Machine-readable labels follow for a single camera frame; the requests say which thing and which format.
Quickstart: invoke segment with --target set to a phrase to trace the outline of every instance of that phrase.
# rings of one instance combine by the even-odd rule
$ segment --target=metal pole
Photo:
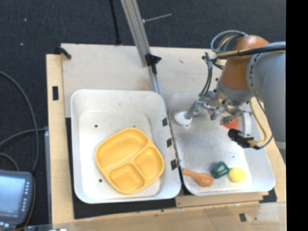
[[[49,130],[45,131],[45,155],[46,155],[46,175],[47,175],[47,207],[48,207],[48,222],[52,223],[51,212],[51,169],[50,169],[50,145],[49,145]]]
[[[121,0],[128,25],[136,44],[138,54],[143,66],[148,66],[145,56],[151,54],[148,38],[145,33],[144,24],[140,15],[138,4],[136,0]],[[151,67],[149,67],[149,73],[152,80],[153,88],[155,92],[161,94],[157,75],[153,73]]]
[[[171,16],[171,15],[172,15],[172,14],[169,13],[169,14],[161,15],[161,16],[154,17],[154,18],[151,18],[151,19],[146,19],[146,20],[143,19],[142,22],[143,22],[143,23],[146,23],[146,22],[149,22],[149,21],[154,21],[154,20],[162,19],[162,18]]]

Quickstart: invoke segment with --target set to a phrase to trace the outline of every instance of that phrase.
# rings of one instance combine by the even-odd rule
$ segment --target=aluminum rail
[[[143,66],[148,66],[145,56],[151,54],[148,38],[145,33],[143,20],[140,15],[136,0],[121,0],[128,25],[133,36],[138,54]],[[153,73],[152,68],[149,68],[150,77],[152,80],[155,92],[161,94],[157,75]]]

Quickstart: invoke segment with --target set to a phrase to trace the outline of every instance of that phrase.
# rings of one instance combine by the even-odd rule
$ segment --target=yellow divided plate
[[[137,128],[126,128],[96,148],[95,161],[120,193],[133,194],[157,180],[165,162],[151,139]]]

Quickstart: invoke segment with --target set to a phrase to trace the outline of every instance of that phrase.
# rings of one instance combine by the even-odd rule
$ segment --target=black carpet
[[[124,45],[133,39],[121,7],[113,0]],[[151,46],[209,48],[224,30],[240,30],[269,42],[286,40],[286,0],[137,0],[144,19],[172,16],[145,24]],[[28,95],[39,128],[48,125],[47,53],[61,43],[115,44],[108,0],[0,0],[0,71],[17,81]],[[0,76],[0,141],[33,128],[30,110],[19,90]],[[30,224],[48,223],[44,134],[39,133],[39,161],[34,173],[37,196]],[[35,158],[34,133],[0,148],[30,171]],[[0,168],[14,170],[0,157]]]

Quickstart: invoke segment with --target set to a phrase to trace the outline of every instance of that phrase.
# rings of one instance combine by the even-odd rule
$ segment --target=orange handle
[[[200,186],[209,187],[213,184],[214,178],[209,174],[196,173],[187,168],[183,168],[182,172],[183,172],[183,175],[188,175],[188,176],[193,177]]]

